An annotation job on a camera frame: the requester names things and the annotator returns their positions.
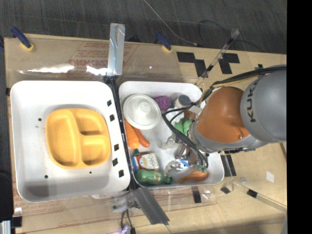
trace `yellow plate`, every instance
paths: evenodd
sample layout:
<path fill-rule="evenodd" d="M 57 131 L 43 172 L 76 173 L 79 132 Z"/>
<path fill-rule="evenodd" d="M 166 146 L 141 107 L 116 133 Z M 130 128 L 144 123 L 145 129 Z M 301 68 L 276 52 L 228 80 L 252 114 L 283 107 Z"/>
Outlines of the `yellow plate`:
<path fill-rule="evenodd" d="M 111 154 L 111 141 L 105 119 L 90 109 L 53 111 L 46 122 L 49 155 L 62 168 L 100 165 Z"/>

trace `black hole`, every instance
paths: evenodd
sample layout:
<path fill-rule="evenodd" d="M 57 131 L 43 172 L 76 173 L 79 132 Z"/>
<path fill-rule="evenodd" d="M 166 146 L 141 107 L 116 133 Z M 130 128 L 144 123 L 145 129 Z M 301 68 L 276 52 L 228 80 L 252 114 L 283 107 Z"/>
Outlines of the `black hole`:
<path fill-rule="evenodd" d="M 117 158 L 115 158 L 114 160 L 113 160 L 113 166 L 116 166 L 118 164 L 118 160 L 117 160 Z"/>
<path fill-rule="evenodd" d="M 123 170 L 120 170 L 118 173 L 119 173 L 119 177 L 124 176 Z"/>

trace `purple plastic vegetable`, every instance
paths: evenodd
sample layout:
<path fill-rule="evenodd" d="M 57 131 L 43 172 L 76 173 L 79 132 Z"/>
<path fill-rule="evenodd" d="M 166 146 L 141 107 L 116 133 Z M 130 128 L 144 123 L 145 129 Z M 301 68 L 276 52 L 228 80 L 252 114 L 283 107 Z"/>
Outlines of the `purple plastic vegetable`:
<path fill-rule="evenodd" d="M 158 104 L 160 110 L 167 111 L 168 108 L 171 106 L 171 100 L 168 96 L 159 96 L 157 98 L 154 98 L 156 103 Z"/>

